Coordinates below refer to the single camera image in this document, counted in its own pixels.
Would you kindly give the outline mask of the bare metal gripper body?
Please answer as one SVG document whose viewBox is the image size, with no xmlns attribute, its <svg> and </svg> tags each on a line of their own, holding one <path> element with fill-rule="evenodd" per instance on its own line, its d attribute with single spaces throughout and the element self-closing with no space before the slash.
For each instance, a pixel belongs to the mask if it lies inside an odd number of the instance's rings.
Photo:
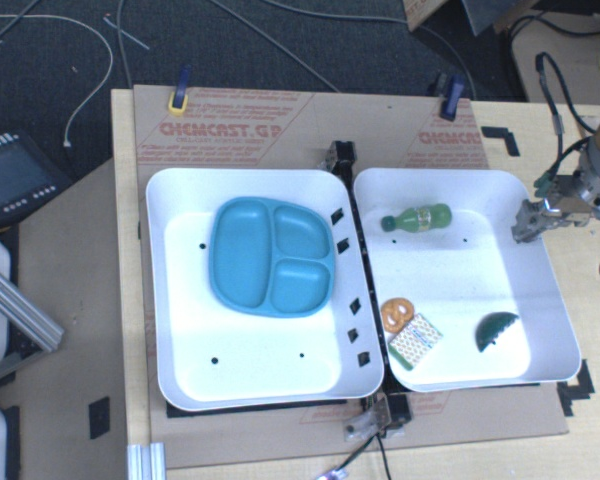
<svg viewBox="0 0 600 480">
<path fill-rule="evenodd" d="M 594 168 L 579 167 L 570 175 L 547 174 L 543 214 L 558 226 L 585 226 L 600 221 L 600 174 Z"/>
</svg>

